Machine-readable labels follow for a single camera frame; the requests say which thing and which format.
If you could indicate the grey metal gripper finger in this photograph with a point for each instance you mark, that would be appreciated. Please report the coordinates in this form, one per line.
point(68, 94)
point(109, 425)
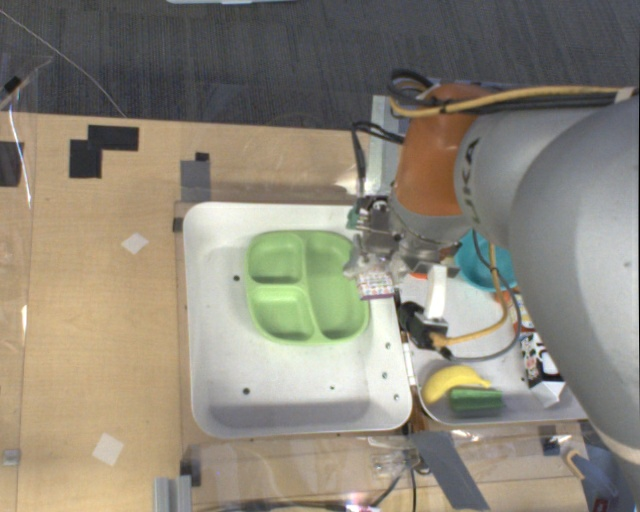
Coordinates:
point(386, 266)
point(352, 264)

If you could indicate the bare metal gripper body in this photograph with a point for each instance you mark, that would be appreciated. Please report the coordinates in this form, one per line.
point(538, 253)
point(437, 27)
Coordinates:
point(378, 225)

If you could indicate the small white colourful-print packet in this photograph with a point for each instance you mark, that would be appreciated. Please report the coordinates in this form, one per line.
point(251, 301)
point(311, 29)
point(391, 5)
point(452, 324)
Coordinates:
point(375, 286)

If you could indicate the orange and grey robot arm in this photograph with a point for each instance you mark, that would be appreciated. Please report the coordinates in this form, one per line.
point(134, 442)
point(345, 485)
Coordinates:
point(560, 210)

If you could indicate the green divided plate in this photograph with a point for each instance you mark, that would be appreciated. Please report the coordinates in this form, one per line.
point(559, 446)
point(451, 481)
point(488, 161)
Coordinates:
point(305, 290)

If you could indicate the blue bowl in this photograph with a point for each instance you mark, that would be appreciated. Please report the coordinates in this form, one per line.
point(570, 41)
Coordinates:
point(475, 260)

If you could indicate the small orange object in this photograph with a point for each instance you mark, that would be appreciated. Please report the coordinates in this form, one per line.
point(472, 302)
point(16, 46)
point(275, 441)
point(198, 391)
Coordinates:
point(506, 300)

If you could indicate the white plastic tray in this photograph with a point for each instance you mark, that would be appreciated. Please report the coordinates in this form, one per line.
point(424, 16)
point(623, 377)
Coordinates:
point(500, 350)
point(300, 380)

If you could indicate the yellow banana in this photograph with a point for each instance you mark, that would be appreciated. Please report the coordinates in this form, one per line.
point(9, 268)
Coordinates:
point(445, 380)

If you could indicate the green ridged block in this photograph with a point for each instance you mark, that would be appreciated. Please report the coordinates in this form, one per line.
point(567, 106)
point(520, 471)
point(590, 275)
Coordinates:
point(475, 401)

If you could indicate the white cow-print carton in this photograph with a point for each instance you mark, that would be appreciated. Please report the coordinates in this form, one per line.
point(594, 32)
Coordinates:
point(534, 360)

